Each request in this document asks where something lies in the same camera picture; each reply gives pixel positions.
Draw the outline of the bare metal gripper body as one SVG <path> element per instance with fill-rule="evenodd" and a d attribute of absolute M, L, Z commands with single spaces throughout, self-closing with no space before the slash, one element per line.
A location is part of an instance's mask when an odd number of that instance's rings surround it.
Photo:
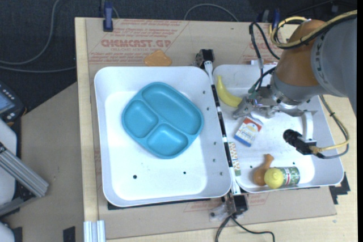
<path fill-rule="evenodd" d="M 264 116 L 265 107 L 275 107 L 276 113 L 282 112 L 290 116 L 300 116 L 299 106 L 306 101 L 306 96 L 301 94 L 297 86 L 266 86 L 261 87 L 248 97 L 253 105 L 252 112 Z"/>

